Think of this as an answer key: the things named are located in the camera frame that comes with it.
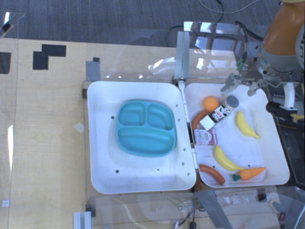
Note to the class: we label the white plastic tray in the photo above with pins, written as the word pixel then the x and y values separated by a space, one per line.
pixel 262 151
pixel 143 175

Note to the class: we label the black cylinder on white bracket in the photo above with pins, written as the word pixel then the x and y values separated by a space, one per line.
pixel 280 110

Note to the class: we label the orange ball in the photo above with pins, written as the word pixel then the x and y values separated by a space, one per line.
pixel 210 103

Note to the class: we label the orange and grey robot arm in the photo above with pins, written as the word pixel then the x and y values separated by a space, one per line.
pixel 283 34

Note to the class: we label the blue divided plate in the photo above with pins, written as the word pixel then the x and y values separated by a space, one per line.
pixel 145 139

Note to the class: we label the cow print milk bottle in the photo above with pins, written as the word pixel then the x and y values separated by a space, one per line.
pixel 219 113

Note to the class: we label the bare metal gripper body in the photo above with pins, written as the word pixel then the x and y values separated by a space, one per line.
pixel 253 74

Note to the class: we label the pink carton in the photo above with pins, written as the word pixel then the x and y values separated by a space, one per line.
pixel 205 137

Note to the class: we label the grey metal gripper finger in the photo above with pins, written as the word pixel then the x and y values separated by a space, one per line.
pixel 255 87
pixel 230 83

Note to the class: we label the orange carrot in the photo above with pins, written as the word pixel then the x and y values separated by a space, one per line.
pixel 250 173

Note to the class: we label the yellow banana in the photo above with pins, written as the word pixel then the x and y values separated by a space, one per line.
pixel 244 125
pixel 224 160

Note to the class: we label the brown sausage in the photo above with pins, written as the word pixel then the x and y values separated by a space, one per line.
pixel 212 173
pixel 196 119

